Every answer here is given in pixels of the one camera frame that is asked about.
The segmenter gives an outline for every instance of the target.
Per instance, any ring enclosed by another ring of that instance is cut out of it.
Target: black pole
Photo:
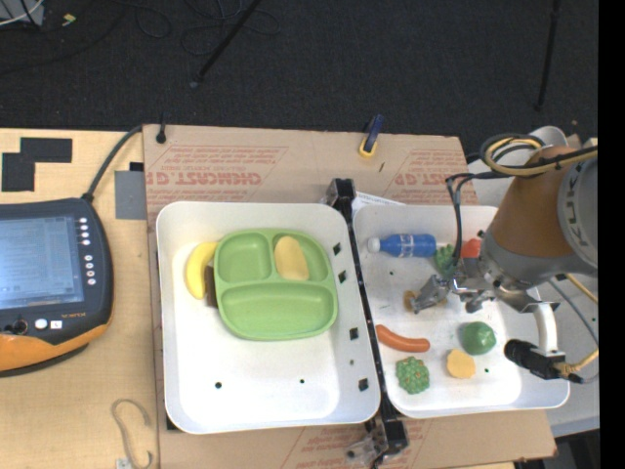
[[[543,66],[543,78],[540,84],[540,92],[538,93],[538,102],[534,105],[536,111],[540,111],[545,103],[545,91],[547,90],[549,70],[551,69],[551,57],[554,53],[554,40],[556,39],[556,28],[558,27],[561,3],[562,0],[554,0],[552,6],[551,25],[549,26],[549,38],[547,39],[547,53],[545,54],[545,64]]]
[[[236,33],[239,32],[239,30],[241,29],[241,27],[245,24],[245,22],[249,19],[249,17],[252,15],[252,13],[254,12],[254,10],[258,7],[258,4],[261,3],[261,0],[254,0],[250,6],[245,10],[245,12],[243,13],[243,15],[240,17],[240,19],[236,22],[236,24],[234,25],[234,27],[230,30],[230,33],[228,34],[228,36],[224,39],[224,41],[222,43],[220,43],[218,45],[218,47],[215,49],[215,51],[213,52],[213,54],[211,55],[211,57],[209,58],[209,60],[206,62],[206,64],[204,65],[204,67],[202,69],[200,69],[200,71],[195,75],[195,78],[193,79],[193,81],[191,81],[191,87],[195,88],[197,87],[197,85],[204,81],[204,76],[206,75],[206,72],[210,69],[210,67],[215,63],[215,61],[219,58],[219,56],[223,53],[223,51],[226,49],[226,47],[229,45],[229,43],[232,41],[232,38],[234,38],[234,36],[236,35]]]

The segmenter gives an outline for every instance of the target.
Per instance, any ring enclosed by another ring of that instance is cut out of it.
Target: orange hot dog
[[[430,349],[430,341],[428,339],[410,339],[408,337],[402,337],[401,335],[391,332],[382,324],[376,324],[375,331],[378,334],[378,340],[382,342],[382,344],[397,349],[398,351],[425,353]]]

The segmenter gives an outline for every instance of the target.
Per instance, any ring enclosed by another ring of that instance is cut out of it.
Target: white tray
[[[188,293],[184,266],[197,243],[257,228],[308,233],[325,249],[335,276],[345,272],[336,283],[338,316],[327,331],[288,341],[241,339],[228,331],[217,308]],[[162,209],[156,235],[165,405],[177,427],[208,434],[360,423],[376,413],[380,386],[339,212],[313,203],[180,201]]]
[[[476,237],[486,230],[496,208],[463,206],[463,239]],[[424,361],[430,372],[430,388],[409,395],[399,387],[396,362],[411,356],[380,344],[384,377],[391,403],[409,417],[427,418],[463,413],[521,408],[548,408],[562,405],[568,398],[569,385],[563,380],[545,381],[510,362],[503,347],[510,338],[526,338],[513,331],[527,332],[535,327],[531,315],[519,315],[495,299],[483,309],[468,314],[459,298],[450,294],[447,303],[422,310],[418,315],[403,304],[406,290],[418,292],[436,273],[434,258],[395,258],[384,252],[370,253],[367,240],[394,233],[428,233],[438,246],[455,243],[456,219],[451,205],[368,205],[355,214],[362,275],[374,324],[409,337],[425,337],[431,349],[415,356]],[[475,356],[477,373],[471,379],[457,379],[446,370],[446,357],[454,348],[462,349],[459,328],[463,323],[484,321],[497,338],[495,348]]]

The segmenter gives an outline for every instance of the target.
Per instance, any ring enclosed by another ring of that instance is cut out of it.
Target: yellow banana
[[[199,243],[188,256],[187,264],[185,265],[185,283],[187,284],[187,290],[196,299],[202,299],[206,294],[204,272],[208,263],[215,256],[218,244],[218,241]]]

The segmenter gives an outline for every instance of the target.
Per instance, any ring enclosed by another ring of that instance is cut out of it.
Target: green plate
[[[309,279],[283,278],[273,250],[283,236],[297,239]],[[222,320],[239,337],[286,340],[327,330],[338,314],[330,261],[309,234],[282,229],[245,230],[222,238],[215,251],[215,292]]]

